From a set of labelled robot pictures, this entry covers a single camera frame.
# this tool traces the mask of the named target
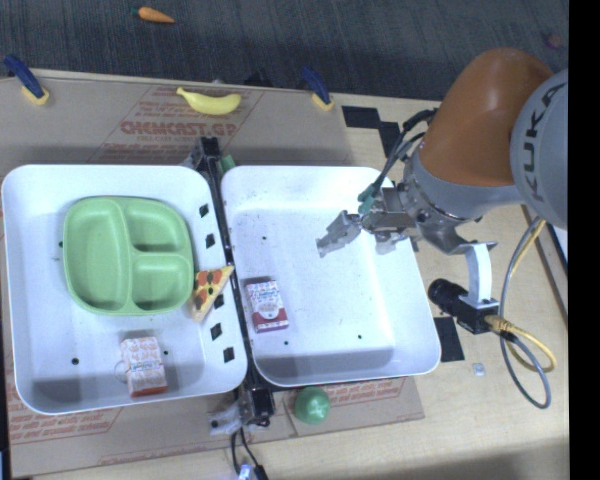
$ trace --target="carrot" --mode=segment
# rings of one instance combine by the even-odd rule
[[[163,12],[156,11],[151,7],[142,6],[137,9],[132,9],[132,13],[146,21],[153,21],[154,23],[175,23],[171,16],[167,16]]]

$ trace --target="green divided plate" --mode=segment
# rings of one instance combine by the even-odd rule
[[[71,296],[104,315],[180,307],[193,290],[187,223],[172,207],[139,197],[89,197],[64,221],[64,270]]]

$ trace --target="small box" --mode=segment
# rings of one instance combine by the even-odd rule
[[[275,280],[246,285],[251,318],[256,332],[277,331],[289,327],[287,312]]]
[[[151,336],[129,338],[120,344],[131,396],[151,395],[167,390],[167,377],[158,340]]]

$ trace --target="toy pizza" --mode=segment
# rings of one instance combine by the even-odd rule
[[[201,270],[193,282],[193,319],[201,322],[227,284],[234,267]]]

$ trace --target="banana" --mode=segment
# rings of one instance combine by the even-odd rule
[[[207,96],[198,92],[187,92],[182,87],[178,87],[176,94],[179,94],[187,100],[189,106],[196,112],[201,114],[210,114],[213,116],[221,116],[233,112],[240,101],[242,96],[239,94],[227,94],[226,96]]]

